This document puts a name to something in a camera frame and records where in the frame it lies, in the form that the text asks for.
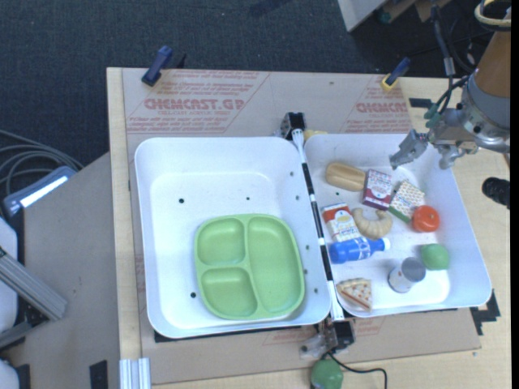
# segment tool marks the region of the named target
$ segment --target pizza slice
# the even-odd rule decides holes
[[[337,291],[348,302],[371,311],[373,300],[371,295],[371,280],[364,278],[353,278],[337,284]]]

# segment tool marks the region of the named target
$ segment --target green round object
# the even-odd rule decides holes
[[[341,367],[333,360],[319,360],[311,368],[311,384],[316,389],[341,389],[342,379]]]
[[[437,271],[448,268],[450,257],[444,246],[431,243],[422,246],[422,261],[427,269]]]

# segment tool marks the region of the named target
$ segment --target green divided tray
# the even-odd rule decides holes
[[[298,246],[289,226],[275,216],[206,221],[195,235],[195,267],[204,304],[222,318],[281,317],[304,297]]]

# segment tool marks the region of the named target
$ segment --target blue bottle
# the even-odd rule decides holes
[[[332,263],[358,261],[372,256],[377,250],[388,250],[389,240],[386,237],[372,241],[366,237],[356,237],[343,242],[334,242],[328,248]]]

